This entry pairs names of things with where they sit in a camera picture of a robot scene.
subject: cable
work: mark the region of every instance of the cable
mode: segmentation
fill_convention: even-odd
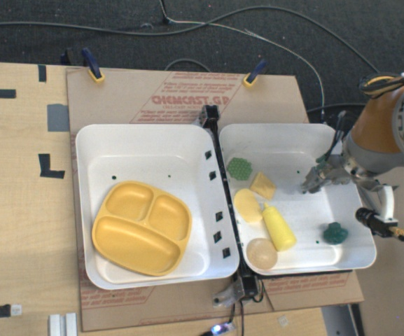
[[[199,25],[199,24],[203,23],[203,22],[198,22],[198,21],[175,21],[175,20],[172,20],[172,21],[177,22],[179,24],[196,24],[196,25]],[[321,93],[321,105],[324,106],[324,104],[325,104],[324,88],[323,88],[323,82],[321,80],[320,74],[315,69],[315,67],[309,61],[307,61],[303,56],[300,56],[298,53],[292,51],[290,48],[287,48],[286,46],[280,45],[280,44],[278,44],[278,43],[276,43],[274,41],[269,40],[268,38],[265,38],[265,37],[262,37],[260,35],[257,35],[257,34],[255,34],[254,32],[252,32],[252,31],[250,31],[248,29],[245,29],[244,31],[242,31],[242,30],[236,29],[235,27],[231,27],[231,26],[227,26],[227,25],[223,25],[223,24],[210,24],[210,25],[214,26],[214,27],[220,27],[220,28],[223,28],[223,29],[228,29],[228,30],[231,30],[231,31],[234,31],[234,32],[239,32],[240,34],[245,34],[245,35],[253,37],[255,39],[260,39],[260,40],[262,40],[264,42],[270,43],[270,44],[272,44],[272,45],[274,45],[274,46],[276,46],[278,48],[281,48],[281,49],[287,51],[288,53],[291,53],[295,57],[299,58],[300,60],[302,60],[315,73],[315,76],[317,77],[317,79],[319,81],[320,93]],[[324,120],[324,111],[322,111],[322,113],[321,113],[321,120]]]
[[[203,63],[201,63],[201,62],[199,62],[199,61],[197,61],[195,59],[176,59],[176,60],[172,61],[171,63],[169,63],[165,67],[165,71],[169,70],[172,66],[174,66],[175,64],[178,64],[180,62],[190,62],[190,63],[196,64],[196,65],[202,67],[207,72],[211,72],[211,70],[207,66],[205,66]]]
[[[342,139],[344,132],[343,132],[343,125],[344,125],[344,117],[347,114],[346,111],[342,111],[338,115],[338,120],[337,120],[337,126],[335,128],[335,133],[333,137],[333,142],[331,143],[328,151],[324,155],[324,160],[325,162],[328,161],[331,153],[333,152],[334,147],[337,145],[337,143]]]
[[[365,107],[366,104],[364,103],[348,103],[348,104],[328,104],[326,106],[321,106],[321,107],[314,107],[311,109],[306,110],[306,113],[312,113],[316,111],[320,111],[321,109],[334,109],[337,107]]]
[[[244,304],[243,304],[242,300],[239,300],[239,303],[241,304],[241,335],[244,336],[244,333],[245,333]]]
[[[235,318],[235,312],[236,312],[236,304],[234,303],[231,306],[230,319],[228,320],[229,323],[232,323],[233,319]]]
[[[362,78],[359,90],[370,99],[378,99],[384,93],[397,90],[404,86],[404,73],[376,73]]]
[[[62,24],[62,23],[56,23],[56,22],[38,22],[38,21],[9,21],[9,22],[0,22],[0,27],[7,27],[7,26],[40,26],[40,27],[59,27],[59,28],[67,28],[67,29],[79,29],[79,30],[86,30],[86,31],[92,31],[92,32],[102,32],[102,33],[107,33],[107,34],[120,34],[120,35],[126,35],[126,36],[142,36],[142,37],[160,37],[160,36],[173,36],[177,34],[184,34],[187,32],[191,32],[209,25],[212,25],[215,22],[218,22],[220,20],[229,18],[233,15],[237,15],[240,13],[244,13],[247,11],[259,11],[259,10],[271,10],[271,11],[280,11],[284,13],[288,13],[294,16],[298,16],[299,18],[302,18],[308,22],[311,22],[312,24],[316,25],[320,29],[324,30],[328,34],[330,34],[332,37],[336,38],[340,43],[344,44],[345,46],[348,47],[357,57],[359,57],[363,62],[365,62],[371,69],[373,69],[375,72],[379,72],[379,70],[371,64],[370,61],[368,61],[357,49],[355,49],[353,46],[351,46],[348,42],[346,42],[343,38],[338,36],[335,32],[331,31],[329,28],[323,26],[319,22],[313,20],[312,18],[303,15],[302,13],[298,13],[297,11],[288,9],[288,8],[282,8],[279,6],[249,6],[246,8],[240,8],[234,11],[230,11],[229,13],[219,15],[215,17],[214,19],[211,19],[207,22],[201,22],[200,24],[194,26],[194,27],[189,27],[187,29],[181,29],[177,31],[165,31],[165,32],[154,32],[154,33],[148,33],[148,32],[135,32],[135,31],[122,31],[122,30],[114,30],[114,29],[107,29],[107,28],[101,28],[101,27],[90,27],[90,26],[84,26],[84,25],[76,25],[76,24]],[[173,23],[180,23],[177,20],[173,20],[169,17],[167,19],[170,22]]]
[[[265,292],[265,287],[264,287],[264,281],[261,279],[260,280],[260,292],[259,292],[259,298],[255,299],[255,297],[253,296],[253,302],[259,303],[262,302],[264,299],[264,292]]]
[[[400,240],[401,242],[404,242],[404,235],[398,235],[397,238],[398,238],[398,240]]]

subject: black bracket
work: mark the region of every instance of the black bracket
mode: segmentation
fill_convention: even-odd
[[[61,55],[60,55],[60,64],[65,66],[80,66],[80,62],[78,63],[76,60],[75,53],[72,48],[67,48]]]
[[[228,204],[228,211],[230,212],[232,228],[235,233],[237,249],[239,251],[239,269],[237,270],[235,277],[239,278],[238,282],[241,285],[241,290],[244,289],[244,292],[231,293],[228,295],[228,297],[232,297],[232,295],[238,297],[238,295],[240,294],[240,298],[253,298],[257,294],[259,294],[257,276],[245,263],[244,252],[242,250],[242,243],[239,238],[239,230],[237,229],[235,211],[232,206],[232,198],[230,193],[230,187],[228,186],[226,168],[225,164],[223,163],[221,143],[218,137],[217,121],[220,119],[220,117],[221,114],[218,110],[217,105],[212,106],[205,105],[203,106],[202,112],[200,113],[199,121],[203,128],[209,129],[211,131],[211,135],[213,137],[214,150],[216,151],[216,157],[217,157],[217,164],[221,173],[223,189]]]

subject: blue clamp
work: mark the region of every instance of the blue clamp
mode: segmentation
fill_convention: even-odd
[[[247,75],[245,75],[244,80],[242,81],[243,84],[247,87],[251,87],[255,84],[258,74],[267,66],[267,61],[262,59],[254,68],[254,70]]]
[[[88,73],[90,74],[91,78],[96,83],[101,83],[103,80],[105,80],[105,75],[101,72],[99,64],[97,63],[90,50],[88,50],[88,48],[82,49],[82,56],[85,59],[86,64],[90,68],[88,70]]]

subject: cardboard sheet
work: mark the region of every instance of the cardboard sheet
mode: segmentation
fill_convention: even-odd
[[[248,88],[243,75],[104,69],[96,84],[87,69],[67,71],[69,119],[76,208],[82,325],[84,331],[154,323],[227,317],[214,308],[212,294],[230,279],[107,291],[88,279],[83,260],[78,174],[74,141],[91,124],[193,123],[205,104],[217,104],[219,128],[231,123],[305,123],[307,115],[293,76],[260,76]],[[266,280],[261,303],[250,302],[247,314],[302,309],[362,301],[354,272]]]

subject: yellow cheese toy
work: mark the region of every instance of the yellow cheese toy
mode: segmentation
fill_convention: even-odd
[[[271,200],[277,187],[260,171],[255,175],[253,182],[251,182],[250,189],[261,197]]]
[[[248,223],[254,223],[263,219],[258,201],[249,189],[241,189],[233,200],[237,211]]]

